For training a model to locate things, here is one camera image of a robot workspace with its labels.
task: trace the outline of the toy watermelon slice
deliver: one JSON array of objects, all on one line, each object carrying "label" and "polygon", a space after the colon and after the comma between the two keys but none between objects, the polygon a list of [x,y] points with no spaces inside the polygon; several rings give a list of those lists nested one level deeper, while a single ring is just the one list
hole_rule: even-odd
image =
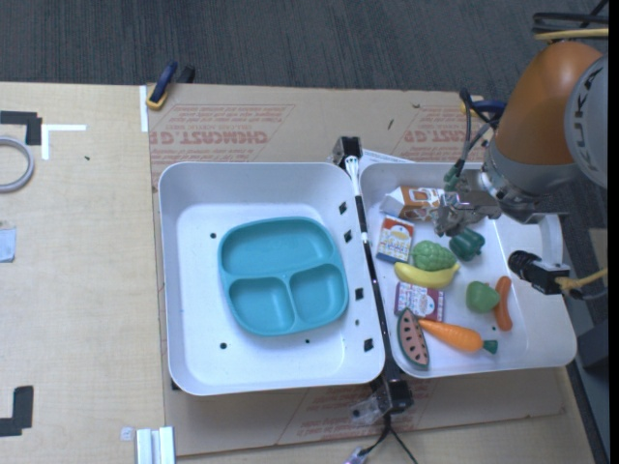
[{"label": "toy watermelon slice", "polygon": [[398,318],[398,341],[404,356],[417,367],[426,368],[429,364],[426,338],[417,317],[408,307]]}]

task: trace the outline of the teal plate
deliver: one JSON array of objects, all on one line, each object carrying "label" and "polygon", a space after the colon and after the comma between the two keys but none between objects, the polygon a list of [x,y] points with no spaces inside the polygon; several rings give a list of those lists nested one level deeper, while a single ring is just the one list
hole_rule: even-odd
[{"label": "teal plate", "polygon": [[338,248],[311,218],[268,218],[234,227],[222,237],[218,259],[230,310],[253,334],[322,327],[348,306]]}]

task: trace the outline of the toy banana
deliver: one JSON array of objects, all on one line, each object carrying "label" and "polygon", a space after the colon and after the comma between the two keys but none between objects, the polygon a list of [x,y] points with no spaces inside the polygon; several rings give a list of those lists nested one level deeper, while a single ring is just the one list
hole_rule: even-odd
[{"label": "toy banana", "polygon": [[394,265],[396,275],[401,281],[421,285],[428,289],[443,289],[447,287],[452,282],[454,274],[459,268],[460,264],[458,262],[451,268],[435,272],[427,272],[408,263],[396,263]]}]

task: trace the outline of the orange carrot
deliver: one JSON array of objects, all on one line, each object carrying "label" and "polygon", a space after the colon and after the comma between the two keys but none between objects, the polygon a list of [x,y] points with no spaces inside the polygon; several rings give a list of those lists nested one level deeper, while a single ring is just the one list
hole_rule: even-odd
[{"label": "orange carrot", "polygon": [[496,340],[482,340],[482,336],[473,329],[452,325],[438,321],[418,318],[417,321],[424,330],[433,334],[443,342],[467,352],[476,352],[484,348],[494,354],[496,352]]},{"label": "orange carrot", "polygon": [[505,275],[499,277],[494,287],[494,290],[501,296],[499,303],[494,307],[494,319],[499,329],[503,332],[508,332],[514,325],[507,307],[507,298],[510,295],[511,288],[512,280]]}]

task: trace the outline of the wooden table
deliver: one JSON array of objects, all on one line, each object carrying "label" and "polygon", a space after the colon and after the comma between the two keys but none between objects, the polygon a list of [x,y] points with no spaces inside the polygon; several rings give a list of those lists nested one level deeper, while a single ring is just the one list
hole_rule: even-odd
[{"label": "wooden table", "polygon": [[[0,221],[17,233],[15,261],[0,264],[0,419],[11,416],[14,388],[34,387],[32,427],[0,438],[2,462],[130,463],[131,429],[165,425],[149,136],[140,105],[137,86],[0,83],[0,110],[86,126],[52,131],[48,159],[32,147],[30,183],[0,194]],[[0,126],[0,134],[21,135],[16,129]],[[0,183],[21,164],[0,147]],[[593,462],[567,372],[552,369],[562,414],[400,436],[420,464]],[[336,464],[374,440],[183,461]],[[369,460],[409,462],[393,438]]]}]

